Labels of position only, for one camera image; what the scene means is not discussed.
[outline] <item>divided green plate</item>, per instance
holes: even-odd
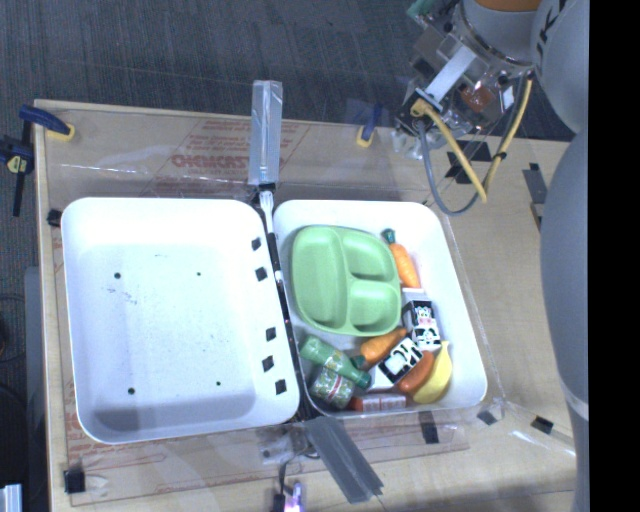
[[[293,241],[291,279],[298,313],[318,329],[378,336],[400,321],[393,255],[385,242],[365,231],[301,229]]]

